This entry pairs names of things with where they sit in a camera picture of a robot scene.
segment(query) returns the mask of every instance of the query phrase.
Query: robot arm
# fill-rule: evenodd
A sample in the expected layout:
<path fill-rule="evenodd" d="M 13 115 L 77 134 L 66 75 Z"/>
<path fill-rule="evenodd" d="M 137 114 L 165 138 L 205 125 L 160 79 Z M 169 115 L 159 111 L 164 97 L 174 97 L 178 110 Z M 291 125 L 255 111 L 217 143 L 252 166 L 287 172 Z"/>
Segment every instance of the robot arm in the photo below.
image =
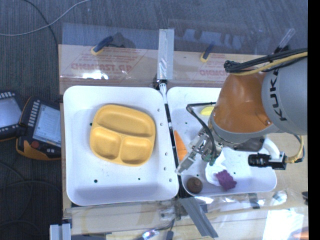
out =
<path fill-rule="evenodd" d="M 266 66 L 253 68 L 272 60 Z M 225 80 L 207 125 L 203 125 L 177 174 L 187 170 L 196 154 L 213 165 L 223 147 L 252 154 L 251 166 L 286 168 L 286 156 L 265 138 L 271 133 L 308 134 L 308 52 L 279 52 L 242 64 L 226 61 L 230 75 Z"/>

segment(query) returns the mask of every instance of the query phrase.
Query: yellow tray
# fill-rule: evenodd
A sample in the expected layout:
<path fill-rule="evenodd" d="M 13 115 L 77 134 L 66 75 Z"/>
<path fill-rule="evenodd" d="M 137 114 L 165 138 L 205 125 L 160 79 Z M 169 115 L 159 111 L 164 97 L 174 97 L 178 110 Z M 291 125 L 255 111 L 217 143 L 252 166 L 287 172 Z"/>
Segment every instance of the yellow tray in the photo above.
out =
<path fill-rule="evenodd" d="M 90 148 L 99 158 L 126 165 L 146 163 L 154 149 L 156 126 L 146 113 L 126 106 L 108 104 L 95 114 Z"/>

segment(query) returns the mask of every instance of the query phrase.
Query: device screen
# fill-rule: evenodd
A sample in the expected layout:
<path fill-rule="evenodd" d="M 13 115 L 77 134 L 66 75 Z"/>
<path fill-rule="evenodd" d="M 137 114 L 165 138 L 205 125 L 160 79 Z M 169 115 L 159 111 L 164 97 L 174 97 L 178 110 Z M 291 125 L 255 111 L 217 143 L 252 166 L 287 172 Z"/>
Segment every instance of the device screen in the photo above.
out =
<path fill-rule="evenodd" d="M 0 128 L 18 124 L 21 109 L 15 98 L 0 99 Z"/>
<path fill-rule="evenodd" d="M 61 147 L 60 111 L 41 104 L 33 138 Z"/>

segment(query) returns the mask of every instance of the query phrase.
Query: purple object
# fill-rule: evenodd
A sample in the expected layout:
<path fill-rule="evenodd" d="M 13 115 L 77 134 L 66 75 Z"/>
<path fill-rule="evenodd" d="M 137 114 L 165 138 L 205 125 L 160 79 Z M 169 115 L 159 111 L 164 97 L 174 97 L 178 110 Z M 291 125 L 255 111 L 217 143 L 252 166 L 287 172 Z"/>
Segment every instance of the purple object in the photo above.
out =
<path fill-rule="evenodd" d="M 220 171 L 216 173 L 215 176 L 224 190 L 227 191 L 236 187 L 237 182 L 234 181 L 234 178 L 227 172 L 227 170 Z"/>

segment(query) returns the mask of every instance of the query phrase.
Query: brown round object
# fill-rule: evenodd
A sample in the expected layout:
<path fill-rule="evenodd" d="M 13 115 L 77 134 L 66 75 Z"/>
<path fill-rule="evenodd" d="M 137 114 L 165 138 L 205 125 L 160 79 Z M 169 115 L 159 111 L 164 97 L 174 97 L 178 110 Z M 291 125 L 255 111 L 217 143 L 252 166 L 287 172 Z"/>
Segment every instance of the brown round object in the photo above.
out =
<path fill-rule="evenodd" d="M 188 181 L 186 182 L 186 188 L 194 194 L 198 194 L 200 193 L 200 191 L 203 188 L 203 184 L 201 182 L 200 179 L 198 179 L 197 177 L 191 177 L 190 179 L 188 179 Z"/>

